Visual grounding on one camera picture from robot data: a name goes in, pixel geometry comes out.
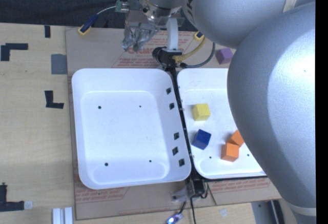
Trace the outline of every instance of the black hole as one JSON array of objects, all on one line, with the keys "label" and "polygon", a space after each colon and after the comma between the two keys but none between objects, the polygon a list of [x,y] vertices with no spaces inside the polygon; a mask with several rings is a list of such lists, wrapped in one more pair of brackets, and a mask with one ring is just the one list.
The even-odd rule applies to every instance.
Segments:
[{"label": "black hole", "polygon": [[185,160],[184,159],[180,159],[179,160],[179,166],[182,167],[185,164]]},{"label": "black hole", "polygon": [[172,149],[172,153],[173,153],[173,155],[175,155],[175,154],[178,153],[178,152],[179,152],[178,147],[175,147],[174,149]]}]

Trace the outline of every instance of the toy block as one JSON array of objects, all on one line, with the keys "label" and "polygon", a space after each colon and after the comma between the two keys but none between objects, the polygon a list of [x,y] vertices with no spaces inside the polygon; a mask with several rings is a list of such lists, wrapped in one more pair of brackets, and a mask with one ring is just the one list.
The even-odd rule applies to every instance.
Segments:
[{"label": "toy block", "polygon": [[211,115],[208,104],[196,104],[192,111],[195,121],[207,120]]},{"label": "toy block", "polygon": [[232,134],[232,136],[228,139],[227,142],[241,147],[241,145],[244,144],[244,139],[240,135],[239,130],[236,130],[235,133]]},{"label": "toy block", "polygon": [[226,143],[221,149],[221,159],[233,162],[239,157],[239,146]]},{"label": "toy block", "polygon": [[199,129],[191,144],[197,148],[204,150],[208,146],[210,138],[211,134],[209,132]]},{"label": "toy block", "polygon": [[219,61],[220,65],[227,64],[231,62],[233,53],[230,48],[223,48],[215,53],[216,59]]}]

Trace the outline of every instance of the blue cube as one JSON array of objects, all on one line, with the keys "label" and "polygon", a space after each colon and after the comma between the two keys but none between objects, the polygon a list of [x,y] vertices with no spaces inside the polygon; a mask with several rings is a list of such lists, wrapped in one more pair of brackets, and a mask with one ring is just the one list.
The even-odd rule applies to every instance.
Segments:
[{"label": "blue cube", "polygon": [[210,138],[211,134],[209,132],[199,129],[191,144],[197,148],[204,150],[208,146]]}]

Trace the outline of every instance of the blue connector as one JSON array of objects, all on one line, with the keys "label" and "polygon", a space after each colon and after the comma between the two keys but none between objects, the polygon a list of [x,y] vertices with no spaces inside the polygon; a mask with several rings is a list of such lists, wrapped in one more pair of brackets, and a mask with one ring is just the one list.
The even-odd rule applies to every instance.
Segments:
[{"label": "blue connector", "polygon": [[94,14],[93,16],[91,16],[85,23],[84,25],[82,25],[79,29],[78,29],[78,33],[80,35],[86,35],[90,29],[91,26],[98,20],[99,18],[99,14]]}]

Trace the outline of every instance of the purple cube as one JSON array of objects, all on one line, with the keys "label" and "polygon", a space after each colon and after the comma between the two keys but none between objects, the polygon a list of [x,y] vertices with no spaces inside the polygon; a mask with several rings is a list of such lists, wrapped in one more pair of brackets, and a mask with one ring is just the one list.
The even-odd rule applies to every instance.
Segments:
[{"label": "purple cube", "polygon": [[208,146],[210,142],[210,138],[211,138],[210,133],[202,129],[199,129],[191,144],[197,148],[204,150]]},{"label": "purple cube", "polygon": [[233,53],[230,48],[222,48],[218,50],[215,54],[220,65],[230,63]]}]

